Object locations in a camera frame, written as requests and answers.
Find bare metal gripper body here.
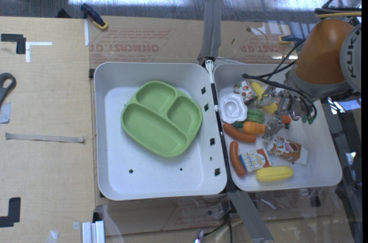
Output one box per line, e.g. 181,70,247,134
275,88,311,122

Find small yellow corn cob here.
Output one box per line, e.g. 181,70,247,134
250,81,265,101

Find short yellow corn piece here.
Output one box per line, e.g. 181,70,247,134
262,102,279,114

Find small orange carrot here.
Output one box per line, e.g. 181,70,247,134
280,114,292,129

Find green pea pods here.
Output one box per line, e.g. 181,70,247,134
246,109,266,124

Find white can with fruit print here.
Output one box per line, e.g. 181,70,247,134
233,79,258,105

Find brown and white carton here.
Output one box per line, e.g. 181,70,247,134
266,135,309,165

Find white flower-shaped bowl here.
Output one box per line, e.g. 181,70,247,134
220,92,248,124

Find orange sausage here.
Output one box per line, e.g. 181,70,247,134
229,140,247,178
223,122,256,144

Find yellow and red carton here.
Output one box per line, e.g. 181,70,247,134
238,148,273,173

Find large yellow corn cob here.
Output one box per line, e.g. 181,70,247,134
255,165,294,183

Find thin black and white rod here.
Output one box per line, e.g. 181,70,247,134
205,59,231,191

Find white plastic tray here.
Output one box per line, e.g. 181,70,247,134
213,63,343,192
93,61,228,202

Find brown cardboard board red print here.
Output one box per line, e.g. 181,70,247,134
87,15,336,237

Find green divided plate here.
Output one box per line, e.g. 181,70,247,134
120,80,204,158

